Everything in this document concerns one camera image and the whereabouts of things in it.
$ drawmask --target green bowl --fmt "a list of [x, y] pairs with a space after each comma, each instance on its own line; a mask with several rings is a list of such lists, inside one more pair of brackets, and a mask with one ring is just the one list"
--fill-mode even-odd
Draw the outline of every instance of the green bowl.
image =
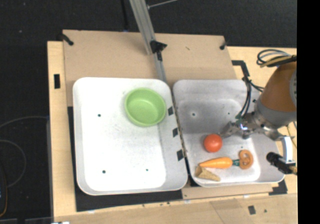
[[137, 88], [125, 98], [125, 112], [137, 126], [148, 127], [161, 122], [166, 116], [166, 103], [155, 91]]

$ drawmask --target orange carrot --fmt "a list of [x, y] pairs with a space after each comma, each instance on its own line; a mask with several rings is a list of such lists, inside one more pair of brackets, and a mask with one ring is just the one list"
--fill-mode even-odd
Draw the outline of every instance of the orange carrot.
[[222, 158], [215, 158], [199, 164], [201, 167], [208, 167], [208, 168], [221, 168], [226, 169], [233, 165], [233, 161], [231, 158], [222, 157]]

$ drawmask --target brown cylinder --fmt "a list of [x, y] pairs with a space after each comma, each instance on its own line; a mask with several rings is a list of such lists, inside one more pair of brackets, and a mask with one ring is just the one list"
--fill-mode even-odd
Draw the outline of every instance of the brown cylinder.
[[260, 96], [261, 103], [265, 107], [283, 112], [297, 110], [290, 94], [290, 91], [293, 90], [291, 88], [291, 78], [297, 69], [296, 63], [291, 62], [281, 65], [270, 77]]

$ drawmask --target wooden table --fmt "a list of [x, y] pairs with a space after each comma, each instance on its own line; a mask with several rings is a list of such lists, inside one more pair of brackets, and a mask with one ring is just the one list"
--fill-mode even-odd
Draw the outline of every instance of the wooden table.
[[[179, 201], [122, 206], [92, 212], [77, 212], [67, 113], [67, 106], [72, 104], [70, 101], [72, 82], [82, 74], [83, 76], [94, 74], [96, 69], [94, 71], [85, 70], [85, 66], [82, 67], [82, 65], [86, 65], [88, 62], [101, 63], [101, 60], [96, 55], [106, 58], [105, 55], [110, 55], [108, 53], [110, 48], [113, 51], [113, 61], [109, 65], [113, 66], [113, 68], [109, 70], [113, 71], [114, 77], [154, 78], [156, 72], [154, 69], [146, 69], [147, 71], [141, 71], [140, 69], [134, 74], [130, 73], [130, 71], [121, 73], [119, 69], [114, 67], [115, 63], [117, 63], [115, 62], [117, 58], [123, 58], [123, 53], [126, 53], [127, 56], [139, 55], [142, 60], [143, 58], [150, 58], [149, 56], [144, 56], [146, 54], [144, 53], [143, 42], [139, 33], [65, 30], [64, 34], [75, 41], [74, 46], [76, 48], [71, 50], [71, 46], [66, 42], [49, 41], [47, 43], [52, 205], [55, 221], [72, 220], [74, 223], [88, 223], [90, 220], [91, 223], [93, 221], [95, 223], [103, 223], [107, 218], [108, 223], [126, 222], [128, 220], [130, 223], [168, 223], [168, 221], [179, 223], [182, 222], [180, 219], [181, 214], [184, 214], [183, 223], [194, 223], [195, 218], [199, 223], [212, 223], [213, 220], [216, 223], [219, 223], [219, 221], [226, 223], [227, 220], [231, 220], [233, 217], [240, 218], [240, 216], [247, 222], [249, 221], [249, 223], [250, 221], [252, 223], [263, 223], [264, 220], [270, 220], [270, 218], [278, 218], [278, 220], [283, 218], [284, 220], [290, 220], [289, 223], [298, 221], [296, 219], [298, 214], [298, 181], [297, 177], [293, 175], [287, 175], [285, 178], [288, 188], [288, 194], [286, 195], [269, 196], [269, 192], [274, 187], [277, 187], [278, 184], [234, 186], [229, 189], [215, 188], [214, 190], [192, 188], [186, 185], [183, 188], [183, 194], [186, 197]], [[250, 78], [255, 84], [261, 86], [266, 84], [275, 70], [275, 68], [261, 69], [256, 65], [257, 53], [266, 48], [226, 47], [221, 50], [219, 46], [224, 42], [222, 36], [177, 34], [156, 34], [156, 36], [158, 40], [161, 39], [164, 43], [169, 42], [168, 48], [163, 51], [163, 63], [170, 85], [183, 78], [241, 79], [243, 74], [240, 67], [232, 66], [231, 60], [244, 60], [250, 72]], [[281, 50], [290, 54], [297, 53], [297, 50], [292, 48], [282, 48]], [[79, 58], [75, 58], [72, 61], [73, 54], [86, 56], [88, 53], [91, 53], [91, 56], [87, 56], [83, 61], [79, 60]], [[143, 65], [152, 65], [150, 60], [141, 62]], [[59, 85], [57, 81], [55, 83], [54, 78], [57, 79], [57, 77], [60, 78]], [[293, 140], [293, 158], [296, 160], [296, 129], [290, 124], [288, 128], [283, 128], [282, 132], [286, 134], [289, 132], [290, 135], [295, 136]], [[252, 216], [248, 213], [247, 207], [254, 202], [256, 214]], [[277, 207], [279, 203], [283, 203], [285, 211], [279, 210]], [[260, 211], [262, 208], [265, 208], [267, 212], [263, 211], [258, 214], [258, 209]]]

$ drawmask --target robotic hand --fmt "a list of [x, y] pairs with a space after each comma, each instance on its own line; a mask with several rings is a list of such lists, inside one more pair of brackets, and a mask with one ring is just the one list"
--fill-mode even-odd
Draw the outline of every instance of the robotic hand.
[[[280, 54], [269, 61], [263, 61], [262, 53], [273, 50], [273, 53]], [[222, 138], [241, 132], [242, 137], [247, 139], [252, 133], [264, 133], [274, 141], [282, 141], [284, 156], [270, 152], [267, 160], [285, 173], [297, 174], [295, 162], [292, 161], [292, 143], [289, 136], [282, 135], [278, 129], [287, 126], [297, 120], [297, 56], [288, 55], [282, 51], [267, 49], [258, 54], [257, 64], [263, 66], [278, 66], [270, 77], [266, 87], [262, 91], [251, 83], [248, 77], [244, 76], [247, 85], [246, 103], [236, 116], [236, 122], [229, 122], [219, 133]], [[259, 99], [254, 106], [254, 112], [247, 113], [250, 103], [251, 86], [261, 91]]]

